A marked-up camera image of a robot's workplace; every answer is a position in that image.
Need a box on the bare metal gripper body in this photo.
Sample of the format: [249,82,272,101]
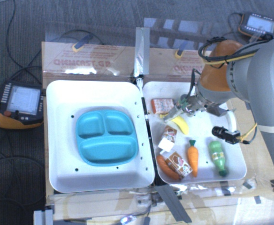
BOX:
[176,94,213,114]

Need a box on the yellow banana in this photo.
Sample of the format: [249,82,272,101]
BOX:
[160,113,190,136]

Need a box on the orange and white packet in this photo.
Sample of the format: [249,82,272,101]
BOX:
[151,98,175,115]

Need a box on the brown and white carton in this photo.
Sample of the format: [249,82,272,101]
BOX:
[160,150,194,179]
[157,125,178,153]

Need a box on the white plastic tray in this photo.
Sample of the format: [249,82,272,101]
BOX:
[142,81,247,186]
[46,80,156,194]

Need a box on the orange carrot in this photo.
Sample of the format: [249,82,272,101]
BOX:
[187,139,199,178]

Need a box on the orange-brown sausage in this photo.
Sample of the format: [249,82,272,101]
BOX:
[156,155,182,181]

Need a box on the green plastic bottle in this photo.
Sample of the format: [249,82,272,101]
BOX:
[208,140,228,177]

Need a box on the blue divided plate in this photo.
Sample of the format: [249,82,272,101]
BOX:
[75,110,139,167]

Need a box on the brown cardboard board red print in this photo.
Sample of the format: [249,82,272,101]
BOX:
[41,41,274,220]

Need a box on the black cylinder on white bracket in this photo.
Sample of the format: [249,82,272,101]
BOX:
[211,106,242,145]

